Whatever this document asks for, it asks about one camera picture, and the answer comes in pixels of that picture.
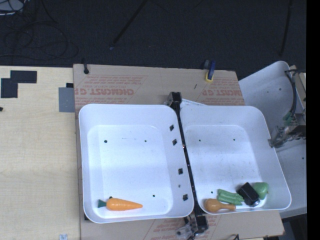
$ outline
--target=toy carrot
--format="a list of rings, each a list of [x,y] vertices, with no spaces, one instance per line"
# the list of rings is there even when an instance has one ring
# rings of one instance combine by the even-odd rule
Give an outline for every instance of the toy carrot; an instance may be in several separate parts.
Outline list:
[[[106,202],[99,200],[98,208],[100,207],[106,207],[112,211],[126,211],[126,210],[142,208],[143,205],[137,202],[123,200],[120,198],[110,198]]]

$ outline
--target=electrical wire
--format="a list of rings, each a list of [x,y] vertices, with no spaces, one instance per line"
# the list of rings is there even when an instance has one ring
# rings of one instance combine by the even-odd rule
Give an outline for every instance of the electrical wire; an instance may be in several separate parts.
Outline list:
[[[41,7],[50,20],[37,20]],[[4,35],[3,42],[7,48],[11,49],[11,52],[0,54],[0,57],[12,57],[11,64],[13,65],[14,58],[51,61],[54,59],[71,59],[79,53],[78,46],[69,41],[67,35],[58,27],[59,23],[50,15],[43,0],[23,0],[23,8],[20,10],[22,12],[11,11],[10,13],[14,14],[10,17],[7,16],[9,15],[7,13],[4,15],[3,22],[10,31]],[[7,19],[11,20],[10,24],[6,24],[8,23],[5,22]],[[44,40],[43,38],[37,37],[39,28],[43,27],[53,29],[47,31],[48,33],[53,33],[53,35],[56,34],[53,36],[53,41],[50,41],[48,38]],[[45,57],[26,55],[28,52],[29,54],[35,54],[35,50],[39,50]]]
[[[191,11],[193,11],[194,9],[196,9],[197,7],[199,7],[204,0],[200,0],[195,6],[193,6],[190,10],[186,11],[185,13],[174,13],[172,11],[169,11],[168,9],[164,8],[162,5],[160,5],[156,0],[150,0],[150,2],[152,2],[153,4],[157,5],[159,8],[161,8],[162,10],[164,10],[165,12],[172,14],[172,15],[179,15],[179,16],[183,16],[186,15],[188,13],[190,13]]]
[[[292,105],[291,105],[291,109],[290,109],[290,117],[293,118],[295,113],[296,113],[296,108],[297,108],[297,89],[296,89],[296,79],[295,79],[295,75],[297,73],[302,73],[305,72],[302,69],[290,69],[290,70],[286,70],[284,71],[286,77],[289,79],[290,83],[291,83],[291,87],[292,87],[292,91],[293,91],[293,101],[292,101]]]
[[[236,236],[233,240],[239,240],[239,234],[236,234]]]
[[[0,2],[0,4],[4,4],[4,3],[8,3],[9,7],[11,8],[11,10],[7,11],[7,10],[1,10],[0,9],[0,12],[1,12],[0,16],[13,15],[16,12],[20,12],[23,9],[23,7],[20,8],[20,9],[14,9],[12,4],[11,4],[11,0],[3,0],[3,1]]]

